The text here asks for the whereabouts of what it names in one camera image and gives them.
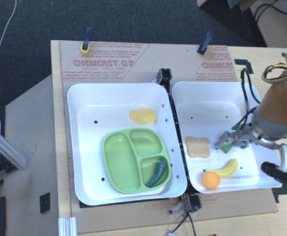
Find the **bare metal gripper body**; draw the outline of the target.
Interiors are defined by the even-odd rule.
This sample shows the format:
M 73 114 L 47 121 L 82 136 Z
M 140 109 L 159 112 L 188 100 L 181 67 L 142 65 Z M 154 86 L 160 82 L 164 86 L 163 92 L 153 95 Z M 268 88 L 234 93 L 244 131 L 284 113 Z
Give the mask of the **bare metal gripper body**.
M 251 144 L 266 146 L 263 130 L 253 122 L 236 124 L 232 127 L 232 130 L 237 145 L 240 141 L 249 141 Z

